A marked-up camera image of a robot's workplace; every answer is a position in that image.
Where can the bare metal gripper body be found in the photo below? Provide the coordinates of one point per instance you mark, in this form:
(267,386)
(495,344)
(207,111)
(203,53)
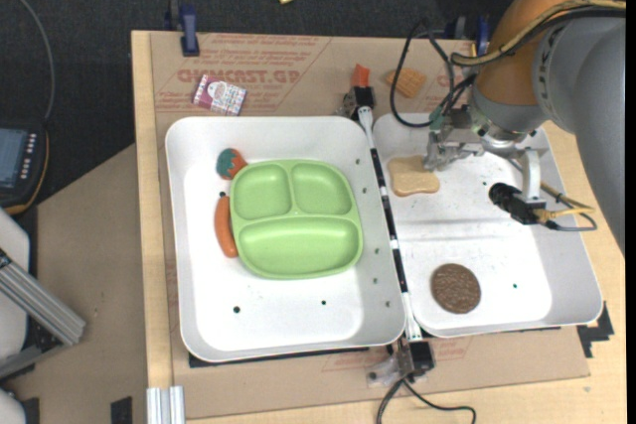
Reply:
(469,136)

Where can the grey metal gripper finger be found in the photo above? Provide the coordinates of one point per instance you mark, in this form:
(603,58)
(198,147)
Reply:
(429,156)
(445,161)

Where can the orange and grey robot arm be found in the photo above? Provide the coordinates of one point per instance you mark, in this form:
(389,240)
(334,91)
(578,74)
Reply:
(571,74)

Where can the tan bread slice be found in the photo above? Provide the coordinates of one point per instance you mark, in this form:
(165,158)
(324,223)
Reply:
(412,181)

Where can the white plastic tray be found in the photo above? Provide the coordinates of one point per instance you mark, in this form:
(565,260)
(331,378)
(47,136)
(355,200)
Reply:
(278,313)
(472,233)

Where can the orange waffle biscuit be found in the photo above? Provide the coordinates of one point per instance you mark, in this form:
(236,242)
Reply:
(408,82)

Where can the thin black and white rod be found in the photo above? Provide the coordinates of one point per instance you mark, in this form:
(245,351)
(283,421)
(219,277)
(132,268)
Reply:
(392,233)

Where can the brown round biscuit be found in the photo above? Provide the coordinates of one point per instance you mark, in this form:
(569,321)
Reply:
(455,288)

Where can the green divided plate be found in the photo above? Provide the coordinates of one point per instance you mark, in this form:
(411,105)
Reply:
(298,233)

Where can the brown cardboard board red print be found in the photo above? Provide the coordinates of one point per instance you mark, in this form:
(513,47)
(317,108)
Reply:
(298,64)

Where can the red and green strawberry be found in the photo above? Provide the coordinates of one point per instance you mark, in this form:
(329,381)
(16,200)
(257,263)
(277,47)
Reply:
(229,163)

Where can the orange sausage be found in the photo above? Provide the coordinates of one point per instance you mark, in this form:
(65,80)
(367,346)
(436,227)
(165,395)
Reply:
(224,228)

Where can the purple and white carton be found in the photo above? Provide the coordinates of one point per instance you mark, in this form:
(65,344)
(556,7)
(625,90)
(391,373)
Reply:
(218,95)

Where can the black cylinder on white bracket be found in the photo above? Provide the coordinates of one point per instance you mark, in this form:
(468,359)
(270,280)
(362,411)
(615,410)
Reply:
(517,202)

